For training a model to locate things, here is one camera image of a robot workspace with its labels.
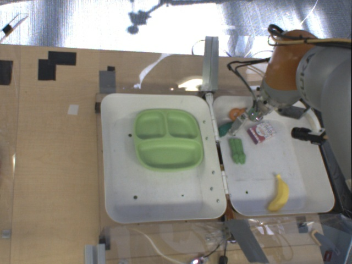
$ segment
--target wooden surface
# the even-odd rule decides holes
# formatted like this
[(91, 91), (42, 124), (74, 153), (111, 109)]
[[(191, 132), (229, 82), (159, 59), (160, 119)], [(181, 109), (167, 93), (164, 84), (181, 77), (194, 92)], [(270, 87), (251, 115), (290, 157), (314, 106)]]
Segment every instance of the wooden surface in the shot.
[[(77, 52), (76, 66), (58, 65), (56, 81), (38, 81), (38, 59), (47, 59), (49, 50)], [(114, 66), (119, 92), (166, 94), (174, 89), (177, 94), (185, 94), (178, 90), (178, 85), (191, 76), (200, 77), (202, 57), (169, 56), (148, 73), (141, 90), (133, 88), (140, 82), (141, 72), (160, 56), (157, 53), (0, 46), (0, 59), (14, 61), (14, 75), (19, 81), (0, 86), (3, 101), (0, 126), (11, 126), (6, 134), (0, 134), (11, 146), (0, 145), (0, 155), (8, 158), (16, 154), (14, 189), (4, 186), (4, 181), (13, 182), (13, 172), (0, 173), (0, 229), (12, 227), (11, 239), (0, 239), (1, 264), (84, 263), (84, 246), (97, 244), (101, 228), (121, 227), (101, 213), (104, 212), (99, 194), (102, 184), (98, 178), (101, 153), (98, 155), (95, 114), (98, 75), (100, 70), (107, 70), (107, 66)], [(219, 61), (221, 93), (247, 95), (244, 85), (226, 68), (231, 60), (221, 58)], [(260, 83), (261, 77), (256, 72), (243, 72), (252, 84)], [(77, 115), (68, 114), (70, 105), (79, 105)], [(5, 160), (2, 169), (11, 169), (11, 161)], [(153, 232), (148, 235), (160, 251), (170, 254), (168, 257), (186, 262), (199, 253), (196, 247), (187, 255), (165, 250), (160, 232)], [(173, 238), (182, 241), (184, 234), (183, 230), (176, 229)], [(258, 235), (272, 263), (281, 263), (285, 257), (290, 257), (290, 248), (293, 251), (290, 263), (321, 263), (320, 250), (309, 235), (294, 231), (287, 238), (289, 244)], [(124, 241), (124, 236), (114, 238), (116, 247)], [(160, 256), (143, 235), (135, 234), (129, 242), (132, 247), (140, 244), (145, 253), (139, 254), (138, 249), (133, 248), (135, 255), (126, 258), (128, 263), (172, 263)], [(116, 251), (107, 255), (108, 264), (120, 259)], [(246, 263), (238, 244), (231, 245), (227, 255), (231, 259), (229, 263)], [(217, 257), (214, 254), (210, 263), (217, 263)]]

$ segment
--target yellow banana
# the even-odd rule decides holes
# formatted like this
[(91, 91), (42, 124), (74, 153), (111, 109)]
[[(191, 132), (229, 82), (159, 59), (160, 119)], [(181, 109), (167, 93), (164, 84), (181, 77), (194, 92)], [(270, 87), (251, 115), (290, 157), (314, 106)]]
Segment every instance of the yellow banana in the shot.
[(276, 197), (270, 202), (268, 210), (278, 211), (282, 208), (288, 201), (288, 196), (290, 193), (288, 185), (281, 179), (281, 175), (277, 174), (277, 193)]

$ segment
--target white tray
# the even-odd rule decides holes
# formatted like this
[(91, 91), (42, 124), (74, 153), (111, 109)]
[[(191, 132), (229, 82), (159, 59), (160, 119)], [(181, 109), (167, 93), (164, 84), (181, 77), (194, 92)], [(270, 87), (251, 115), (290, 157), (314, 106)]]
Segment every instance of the white tray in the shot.
[[(218, 126), (229, 122), (232, 108), (250, 107), (251, 97), (221, 96), (214, 102)], [(282, 117), (276, 112), (265, 116), (277, 132), (276, 135), (255, 145), (246, 130), (255, 125), (247, 122), (237, 133), (241, 138), (246, 163), (235, 164), (230, 156), (229, 134), (221, 138), (220, 146), (233, 207), (242, 215), (287, 215), (328, 212), (334, 205), (334, 196), (318, 146), (291, 137), (293, 127), (317, 128), (310, 122), (316, 118), (300, 120)], [(281, 174), (289, 185), (287, 204), (278, 212), (267, 206), (276, 194), (275, 174)]]
[[(138, 161), (136, 115), (146, 109), (191, 113), (203, 138), (204, 159), (191, 170), (158, 172)], [(195, 96), (110, 94), (101, 104), (106, 210), (120, 223), (213, 219), (226, 209), (223, 182), (207, 103)]]

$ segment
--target green plate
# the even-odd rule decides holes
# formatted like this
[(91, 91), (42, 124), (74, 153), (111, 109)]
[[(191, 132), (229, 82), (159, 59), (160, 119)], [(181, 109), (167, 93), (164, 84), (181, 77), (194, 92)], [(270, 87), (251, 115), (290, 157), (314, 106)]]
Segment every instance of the green plate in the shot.
[(186, 170), (203, 160), (197, 120), (179, 109), (148, 109), (134, 122), (134, 144), (139, 162), (160, 171)]

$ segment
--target reflective metallic surface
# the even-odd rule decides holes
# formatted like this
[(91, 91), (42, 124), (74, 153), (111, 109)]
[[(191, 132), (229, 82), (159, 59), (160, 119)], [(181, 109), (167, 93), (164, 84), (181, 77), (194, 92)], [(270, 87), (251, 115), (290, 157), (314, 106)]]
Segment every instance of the reflective metallic surface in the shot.
[(351, 0), (0, 0), (0, 28), (20, 13), (29, 17), (2, 43), (191, 54), (219, 36), (224, 56), (267, 57), (270, 23), (351, 34)]

